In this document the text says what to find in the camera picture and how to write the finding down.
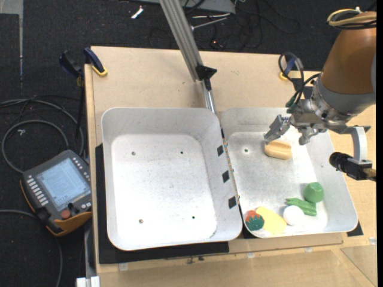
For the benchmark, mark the green toy pepper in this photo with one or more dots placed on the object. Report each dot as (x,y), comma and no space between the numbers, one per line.
(313,192)

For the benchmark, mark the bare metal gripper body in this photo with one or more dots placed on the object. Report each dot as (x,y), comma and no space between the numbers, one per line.
(311,116)

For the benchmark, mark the pale wood board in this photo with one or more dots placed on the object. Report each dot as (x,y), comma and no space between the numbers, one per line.
(167,76)

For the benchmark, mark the red and green toy strawberry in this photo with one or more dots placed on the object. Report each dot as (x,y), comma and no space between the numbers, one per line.
(254,220)

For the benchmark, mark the yellow toy slice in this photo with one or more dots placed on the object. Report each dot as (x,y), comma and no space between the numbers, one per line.
(272,220)

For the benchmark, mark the tan toy bread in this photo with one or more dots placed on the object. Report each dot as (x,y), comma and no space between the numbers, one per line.
(278,149)

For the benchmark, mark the white plastic tray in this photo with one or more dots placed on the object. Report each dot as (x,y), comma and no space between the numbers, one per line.
(161,184)
(269,175)

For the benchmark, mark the green toy pea pod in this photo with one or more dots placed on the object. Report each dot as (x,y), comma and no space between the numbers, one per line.
(303,205)

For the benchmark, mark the black cylinder on white bracket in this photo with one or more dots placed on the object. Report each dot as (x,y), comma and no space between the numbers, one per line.
(353,155)

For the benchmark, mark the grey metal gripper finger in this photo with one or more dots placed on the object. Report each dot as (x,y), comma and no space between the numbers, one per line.
(307,134)
(276,129)

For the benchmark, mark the white toy egg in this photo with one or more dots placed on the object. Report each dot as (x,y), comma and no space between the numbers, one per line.
(293,215)

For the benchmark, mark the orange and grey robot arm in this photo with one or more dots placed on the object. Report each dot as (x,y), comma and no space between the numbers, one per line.
(347,67)

